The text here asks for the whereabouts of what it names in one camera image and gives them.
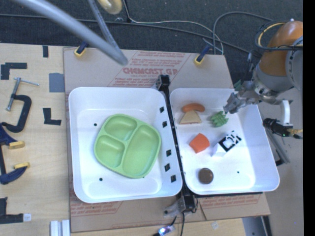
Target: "green plate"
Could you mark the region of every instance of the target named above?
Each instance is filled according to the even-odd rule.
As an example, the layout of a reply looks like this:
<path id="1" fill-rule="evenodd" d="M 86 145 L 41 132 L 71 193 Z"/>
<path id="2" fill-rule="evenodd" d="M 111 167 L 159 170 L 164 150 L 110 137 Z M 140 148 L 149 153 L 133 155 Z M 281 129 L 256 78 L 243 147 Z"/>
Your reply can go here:
<path id="1" fill-rule="evenodd" d="M 134 117 L 110 116 L 100 129 L 95 144 L 97 160 L 123 176 L 141 178 L 152 169 L 161 146 L 159 132 Z"/>

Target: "red food item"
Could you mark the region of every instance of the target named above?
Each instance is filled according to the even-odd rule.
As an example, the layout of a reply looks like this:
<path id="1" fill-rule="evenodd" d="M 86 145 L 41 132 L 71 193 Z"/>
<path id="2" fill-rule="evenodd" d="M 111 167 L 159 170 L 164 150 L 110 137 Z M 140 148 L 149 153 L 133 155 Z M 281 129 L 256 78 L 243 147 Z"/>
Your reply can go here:
<path id="1" fill-rule="evenodd" d="M 205 150 L 210 146 L 210 142 L 207 137 L 199 133 L 195 138 L 189 143 L 189 146 L 193 148 L 196 153 Z"/>

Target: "cardboard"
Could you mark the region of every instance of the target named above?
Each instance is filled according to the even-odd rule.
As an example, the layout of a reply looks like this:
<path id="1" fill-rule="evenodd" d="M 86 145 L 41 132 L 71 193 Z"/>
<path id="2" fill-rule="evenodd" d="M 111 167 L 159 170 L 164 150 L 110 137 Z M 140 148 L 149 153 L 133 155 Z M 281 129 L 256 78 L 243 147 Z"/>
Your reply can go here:
<path id="1" fill-rule="evenodd" d="M 197 66 L 193 60 L 198 54 L 123 50 L 129 63 L 122 67 L 97 49 L 88 48 L 81 58 L 73 54 L 74 50 L 63 50 L 66 103 L 69 93 L 77 87 L 154 88 L 160 74 L 169 75 L 170 92 L 176 88 L 233 87 L 224 56 L 206 55 Z M 87 204 L 75 196 L 67 105 L 66 110 L 71 231 L 171 223 L 173 218 L 164 217 L 163 210 L 173 204 L 176 197 Z M 205 197 L 198 201 L 197 212 L 188 214 L 186 222 L 270 214 L 264 194 Z"/>

